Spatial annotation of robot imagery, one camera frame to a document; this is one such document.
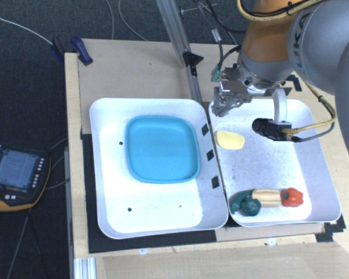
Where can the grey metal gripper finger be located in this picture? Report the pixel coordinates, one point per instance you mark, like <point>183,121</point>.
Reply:
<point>231,107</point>
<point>216,107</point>

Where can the green toy broccoli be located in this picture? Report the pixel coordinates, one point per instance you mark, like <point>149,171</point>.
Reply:
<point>251,207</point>

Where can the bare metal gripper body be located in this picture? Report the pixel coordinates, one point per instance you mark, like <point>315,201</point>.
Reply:
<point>234,87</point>

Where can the yellow toy food piece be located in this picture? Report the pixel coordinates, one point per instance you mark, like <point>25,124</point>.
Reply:
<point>229,140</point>

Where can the white plastic tray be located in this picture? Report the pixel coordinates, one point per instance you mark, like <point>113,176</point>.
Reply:
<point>267,167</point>
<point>151,208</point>

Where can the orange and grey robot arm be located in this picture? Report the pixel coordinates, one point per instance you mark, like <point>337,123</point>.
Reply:
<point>317,45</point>

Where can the black cylinder on white bracket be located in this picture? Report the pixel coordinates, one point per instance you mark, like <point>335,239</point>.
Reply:
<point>269,128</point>

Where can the beige toy bread roll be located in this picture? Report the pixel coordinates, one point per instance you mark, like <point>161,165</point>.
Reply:
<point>267,198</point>

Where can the blue plate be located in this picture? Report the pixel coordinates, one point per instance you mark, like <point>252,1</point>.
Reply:
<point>163,150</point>

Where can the red toy bell pepper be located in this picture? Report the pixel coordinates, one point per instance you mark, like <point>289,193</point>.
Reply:
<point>292,197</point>

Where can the dark green toy vegetable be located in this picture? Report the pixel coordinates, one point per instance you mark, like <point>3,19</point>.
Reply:
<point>238,198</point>

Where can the pale wood board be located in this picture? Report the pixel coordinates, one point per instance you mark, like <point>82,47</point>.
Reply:
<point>133,74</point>

